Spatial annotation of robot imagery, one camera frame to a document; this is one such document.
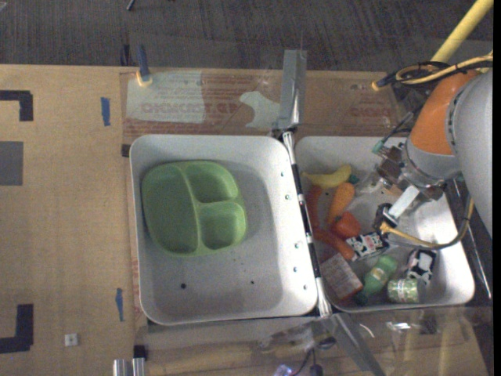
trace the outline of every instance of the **yellow pole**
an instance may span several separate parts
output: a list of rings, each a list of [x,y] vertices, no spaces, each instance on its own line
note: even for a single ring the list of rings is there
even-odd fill
[[[494,0],[477,0],[431,61],[446,63],[493,6]]]

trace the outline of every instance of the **banana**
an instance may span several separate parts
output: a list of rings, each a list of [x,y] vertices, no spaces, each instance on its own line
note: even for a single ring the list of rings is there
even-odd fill
[[[310,180],[313,185],[317,185],[323,190],[335,188],[341,183],[348,181],[351,175],[351,165],[344,164],[333,173],[330,174],[308,174],[303,172],[303,175]]]

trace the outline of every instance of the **green bottle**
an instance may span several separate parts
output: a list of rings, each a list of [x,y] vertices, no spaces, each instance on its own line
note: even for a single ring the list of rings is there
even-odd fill
[[[376,265],[364,276],[363,289],[354,297],[360,306],[367,305],[369,297],[382,291],[397,270],[398,262],[388,255],[379,257]]]

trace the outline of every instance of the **green can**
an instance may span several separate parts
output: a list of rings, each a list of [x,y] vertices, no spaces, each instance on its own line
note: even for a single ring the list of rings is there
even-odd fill
[[[423,295],[423,285],[418,279],[390,280],[387,284],[388,298],[392,302],[418,304]]]

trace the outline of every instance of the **red pepper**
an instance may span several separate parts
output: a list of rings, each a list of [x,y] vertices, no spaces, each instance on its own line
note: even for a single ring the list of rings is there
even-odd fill
[[[359,221],[349,211],[345,211],[341,216],[336,217],[330,224],[330,232],[343,240],[360,235],[362,227]]]

